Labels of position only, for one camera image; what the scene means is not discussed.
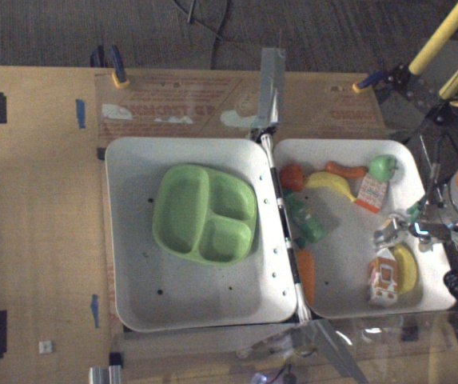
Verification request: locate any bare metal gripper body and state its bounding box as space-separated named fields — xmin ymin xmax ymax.
xmin=408 ymin=218 xmax=454 ymax=252

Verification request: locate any white plastic tray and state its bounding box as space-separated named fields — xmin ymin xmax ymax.
xmin=104 ymin=136 xmax=299 ymax=333
xmin=272 ymin=138 xmax=458 ymax=320

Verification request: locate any white and red carton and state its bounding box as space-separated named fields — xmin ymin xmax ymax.
xmin=354 ymin=172 xmax=390 ymax=214

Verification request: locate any yellow banana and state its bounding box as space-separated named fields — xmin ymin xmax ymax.
xmin=304 ymin=170 xmax=358 ymax=204
xmin=389 ymin=242 xmax=419 ymax=295

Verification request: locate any orange and white carton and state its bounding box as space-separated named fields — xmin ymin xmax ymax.
xmin=366 ymin=247 xmax=400 ymax=309

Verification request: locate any green toy apple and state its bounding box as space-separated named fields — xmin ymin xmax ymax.
xmin=368 ymin=154 xmax=399 ymax=183

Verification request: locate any orange toy sausage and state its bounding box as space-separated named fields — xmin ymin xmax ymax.
xmin=325 ymin=160 xmax=369 ymax=180

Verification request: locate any green bottle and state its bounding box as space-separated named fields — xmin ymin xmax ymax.
xmin=284 ymin=190 xmax=328 ymax=244

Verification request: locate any orange carrot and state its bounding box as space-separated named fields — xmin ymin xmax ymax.
xmin=293 ymin=236 xmax=317 ymax=308

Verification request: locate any red toy tomato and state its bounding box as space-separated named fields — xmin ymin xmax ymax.
xmin=279 ymin=163 xmax=306 ymax=193

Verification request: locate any green divided plate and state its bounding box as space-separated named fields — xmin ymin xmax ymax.
xmin=151 ymin=162 xmax=259 ymax=266

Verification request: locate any brown cardboard board red print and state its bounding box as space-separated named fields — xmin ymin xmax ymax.
xmin=94 ymin=68 xmax=392 ymax=338

